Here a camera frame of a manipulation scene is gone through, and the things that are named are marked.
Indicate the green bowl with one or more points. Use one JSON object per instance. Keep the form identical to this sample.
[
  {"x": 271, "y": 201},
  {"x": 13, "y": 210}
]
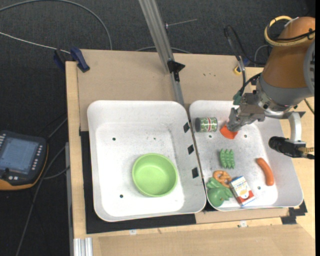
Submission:
[{"x": 155, "y": 175}]

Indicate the green leafy vegetable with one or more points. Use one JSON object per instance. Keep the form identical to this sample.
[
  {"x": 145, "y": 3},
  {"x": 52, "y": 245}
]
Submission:
[{"x": 214, "y": 183}]

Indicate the orange carrot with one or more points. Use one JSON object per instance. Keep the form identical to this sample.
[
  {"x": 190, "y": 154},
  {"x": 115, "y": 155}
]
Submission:
[{"x": 226, "y": 133}]

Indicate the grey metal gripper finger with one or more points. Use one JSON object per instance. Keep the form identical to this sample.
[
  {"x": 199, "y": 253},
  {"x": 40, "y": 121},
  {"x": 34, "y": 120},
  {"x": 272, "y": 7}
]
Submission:
[
  {"x": 231, "y": 121},
  {"x": 239, "y": 123}
]

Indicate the green and white can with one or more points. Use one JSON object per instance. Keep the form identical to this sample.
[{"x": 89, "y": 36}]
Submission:
[{"x": 207, "y": 124}]

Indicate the white plastic tray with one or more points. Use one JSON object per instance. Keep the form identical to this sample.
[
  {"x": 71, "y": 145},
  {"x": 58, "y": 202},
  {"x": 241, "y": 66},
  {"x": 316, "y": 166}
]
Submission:
[
  {"x": 120, "y": 162},
  {"x": 247, "y": 155}
]

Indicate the white and red carton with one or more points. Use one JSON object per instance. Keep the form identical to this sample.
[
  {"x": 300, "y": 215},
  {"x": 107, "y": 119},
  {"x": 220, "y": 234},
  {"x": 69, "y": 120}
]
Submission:
[{"x": 242, "y": 191}]

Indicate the green pea pods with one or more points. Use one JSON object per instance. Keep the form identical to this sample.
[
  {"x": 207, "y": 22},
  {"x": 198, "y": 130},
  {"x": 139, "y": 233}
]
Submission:
[{"x": 227, "y": 158}]

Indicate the black cylinder on white bracket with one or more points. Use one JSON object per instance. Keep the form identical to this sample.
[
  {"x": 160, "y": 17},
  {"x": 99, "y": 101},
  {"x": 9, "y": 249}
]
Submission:
[{"x": 287, "y": 146}]

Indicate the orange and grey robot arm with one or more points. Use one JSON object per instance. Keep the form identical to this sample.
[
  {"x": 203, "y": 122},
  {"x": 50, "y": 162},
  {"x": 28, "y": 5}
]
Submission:
[{"x": 285, "y": 62}]

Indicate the brown pretzel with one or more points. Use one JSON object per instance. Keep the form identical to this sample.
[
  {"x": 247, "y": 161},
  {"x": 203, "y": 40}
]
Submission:
[{"x": 222, "y": 178}]

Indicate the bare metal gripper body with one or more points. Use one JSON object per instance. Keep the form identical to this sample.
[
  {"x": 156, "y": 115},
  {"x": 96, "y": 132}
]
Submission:
[{"x": 251, "y": 108}]

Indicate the orange sausage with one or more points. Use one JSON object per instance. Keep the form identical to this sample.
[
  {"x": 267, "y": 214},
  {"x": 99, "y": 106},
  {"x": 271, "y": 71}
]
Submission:
[{"x": 267, "y": 171}]

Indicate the brown cardboard board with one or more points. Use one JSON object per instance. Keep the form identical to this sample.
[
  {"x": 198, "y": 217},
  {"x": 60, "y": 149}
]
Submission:
[{"x": 130, "y": 80}]

